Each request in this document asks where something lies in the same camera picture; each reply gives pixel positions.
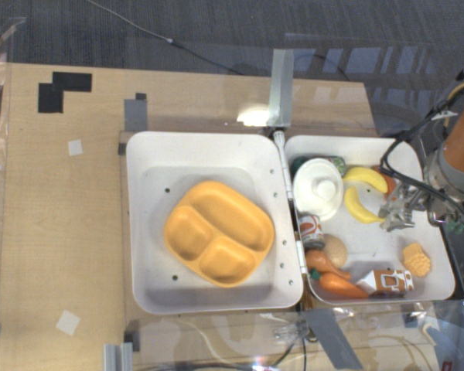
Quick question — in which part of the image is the orange and white carton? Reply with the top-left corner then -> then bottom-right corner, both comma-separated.
355,268 -> 415,298

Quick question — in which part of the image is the orange round toy food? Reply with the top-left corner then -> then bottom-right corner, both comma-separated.
372,164 -> 397,199

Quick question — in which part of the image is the white plastic tray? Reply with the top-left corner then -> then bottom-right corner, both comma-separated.
284,134 -> 457,306
125,131 -> 305,316

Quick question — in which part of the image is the orange carrot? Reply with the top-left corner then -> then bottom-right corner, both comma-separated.
309,268 -> 370,300

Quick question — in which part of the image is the yellow biscuit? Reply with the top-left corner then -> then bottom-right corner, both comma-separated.
401,242 -> 432,279

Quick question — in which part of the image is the orange and white can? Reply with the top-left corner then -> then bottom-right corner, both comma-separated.
296,213 -> 326,250

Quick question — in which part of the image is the orange chicken drumstick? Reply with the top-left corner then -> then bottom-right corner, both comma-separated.
305,248 -> 353,281

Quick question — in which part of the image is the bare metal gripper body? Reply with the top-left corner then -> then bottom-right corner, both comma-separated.
388,183 -> 436,223

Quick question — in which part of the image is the brown bread roll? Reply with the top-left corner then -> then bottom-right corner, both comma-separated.
322,233 -> 349,269

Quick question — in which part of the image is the orange divided plate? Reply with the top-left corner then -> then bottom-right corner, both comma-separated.
163,180 -> 276,288

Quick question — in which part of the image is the green can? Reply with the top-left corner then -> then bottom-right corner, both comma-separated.
291,155 -> 347,178

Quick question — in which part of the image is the white round lidded bowl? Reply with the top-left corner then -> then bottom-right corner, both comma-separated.
292,158 -> 345,223

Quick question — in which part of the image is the yellow banana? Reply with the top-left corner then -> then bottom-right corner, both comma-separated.
342,166 -> 389,195
343,185 -> 386,224

